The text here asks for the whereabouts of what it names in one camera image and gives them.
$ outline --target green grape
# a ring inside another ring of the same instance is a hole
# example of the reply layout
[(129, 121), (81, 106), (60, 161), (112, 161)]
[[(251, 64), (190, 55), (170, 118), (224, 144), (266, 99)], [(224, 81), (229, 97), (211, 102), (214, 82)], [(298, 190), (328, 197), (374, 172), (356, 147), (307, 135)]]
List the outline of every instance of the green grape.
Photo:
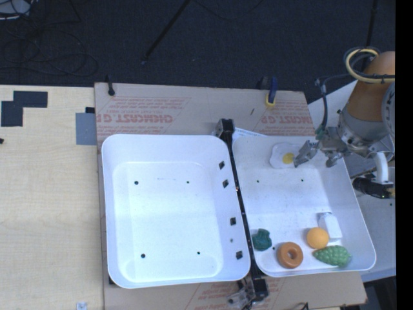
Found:
[(345, 266), (351, 255), (342, 245), (330, 245), (312, 253), (319, 261), (330, 265)]

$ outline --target blue clamp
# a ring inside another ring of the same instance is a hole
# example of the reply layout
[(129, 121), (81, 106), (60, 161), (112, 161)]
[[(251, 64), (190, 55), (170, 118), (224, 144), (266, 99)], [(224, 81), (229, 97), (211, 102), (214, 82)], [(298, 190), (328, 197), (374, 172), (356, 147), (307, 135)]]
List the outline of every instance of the blue clamp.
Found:
[(274, 76), (273, 78), (271, 78), (270, 91), (267, 93), (267, 96), (265, 97), (266, 106), (273, 107), (276, 105), (277, 89), (278, 89), (278, 82), (277, 82), (277, 78)]

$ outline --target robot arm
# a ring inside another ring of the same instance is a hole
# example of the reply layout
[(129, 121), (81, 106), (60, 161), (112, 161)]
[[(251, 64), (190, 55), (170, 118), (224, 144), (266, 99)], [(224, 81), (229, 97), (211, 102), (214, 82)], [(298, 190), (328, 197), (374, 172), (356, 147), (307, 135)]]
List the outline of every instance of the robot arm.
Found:
[[(363, 72), (354, 70), (354, 60), (371, 55), (373, 60)], [(311, 160), (318, 150), (328, 158), (327, 167), (334, 166), (344, 156), (357, 154), (374, 160), (376, 164), (377, 176), (369, 180), (369, 183), (379, 184), (379, 188), (391, 187), (392, 183), (388, 181), (387, 155), (393, 155), (394, 148), (384, 145), (382, 140), (389, 136), (391, 142), (395, 140), (395, 52), (380, 54), (371, 48), (357, 48), (345, 54), (345, 64), (348, 73), (358, 81), (340, 112), (338, 125), (327, 127), (325, 117), (316, 131), (318, 142), (307, 141), (294, 158), (294, 165), (297, 167)], [(325, 86), (323, 87), (321, 91), (325, 100)]]

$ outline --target dark background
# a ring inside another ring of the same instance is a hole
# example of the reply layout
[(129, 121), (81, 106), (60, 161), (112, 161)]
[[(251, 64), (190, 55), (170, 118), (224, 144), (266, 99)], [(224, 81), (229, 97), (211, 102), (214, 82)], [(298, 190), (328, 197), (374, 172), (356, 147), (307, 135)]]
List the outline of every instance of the dark background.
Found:
[[(191, 0), (145, 65), (141, 57), (184, 0), (26, 0), (0, 14), (0, 84), (114, 83), (257, 88), (321, 97), (320, 76), (347, 73), (343, 56), (368, 43), (374, 0)], [(370, 46), (395, 50), (396, 0), (377, 0)], [(353, 81), (329, 83), (328, 93)]]

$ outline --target brown donut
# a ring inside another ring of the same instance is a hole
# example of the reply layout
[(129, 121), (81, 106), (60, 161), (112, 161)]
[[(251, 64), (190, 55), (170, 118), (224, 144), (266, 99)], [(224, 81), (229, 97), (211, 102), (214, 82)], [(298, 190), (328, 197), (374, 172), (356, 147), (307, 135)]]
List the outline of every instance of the brown donut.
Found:
[(287, 269), (294, 269), (303, 261), (303, 250), (294, 242), (285, 242), (278, 247), (277, 259)]

